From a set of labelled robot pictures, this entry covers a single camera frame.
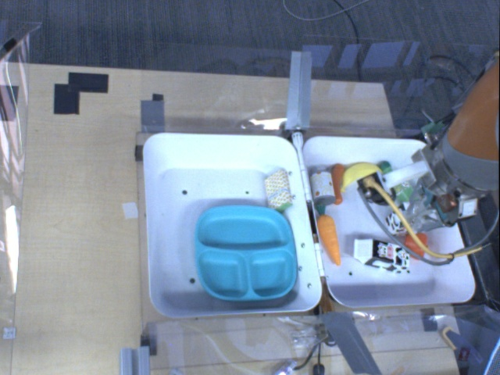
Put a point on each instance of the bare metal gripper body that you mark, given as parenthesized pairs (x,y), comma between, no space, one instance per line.
(433,162)

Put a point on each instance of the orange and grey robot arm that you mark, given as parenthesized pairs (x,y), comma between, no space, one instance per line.
(478,123)

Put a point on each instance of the clear plastic bottle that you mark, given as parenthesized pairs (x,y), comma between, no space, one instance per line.
(422,209)

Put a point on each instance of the green bottle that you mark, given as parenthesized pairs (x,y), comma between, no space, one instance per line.
(384,165)

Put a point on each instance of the small cow print carton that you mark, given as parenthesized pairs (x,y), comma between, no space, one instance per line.
(395,223)

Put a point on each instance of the yellow banana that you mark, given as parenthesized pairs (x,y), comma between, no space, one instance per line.
(361,169)

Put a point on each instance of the orange cube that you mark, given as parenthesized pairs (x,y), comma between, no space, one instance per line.
(415,244)

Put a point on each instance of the orange-brown sausage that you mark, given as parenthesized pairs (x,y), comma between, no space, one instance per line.
(338,178)

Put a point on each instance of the long cow print carton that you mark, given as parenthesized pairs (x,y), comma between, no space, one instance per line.
(384,254)

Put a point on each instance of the white can with orange print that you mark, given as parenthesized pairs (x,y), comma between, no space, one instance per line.
(322,188)

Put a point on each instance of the orange carrot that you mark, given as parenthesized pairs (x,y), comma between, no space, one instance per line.
(330,236)

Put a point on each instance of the white plastic tray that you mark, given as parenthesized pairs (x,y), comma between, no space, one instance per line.
(176,209)
(375,287)

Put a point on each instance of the white carton with yellow print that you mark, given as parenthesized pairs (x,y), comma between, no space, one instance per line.
(278,188)

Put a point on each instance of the blue divided plate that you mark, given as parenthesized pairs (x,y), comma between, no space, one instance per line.
(242,248)

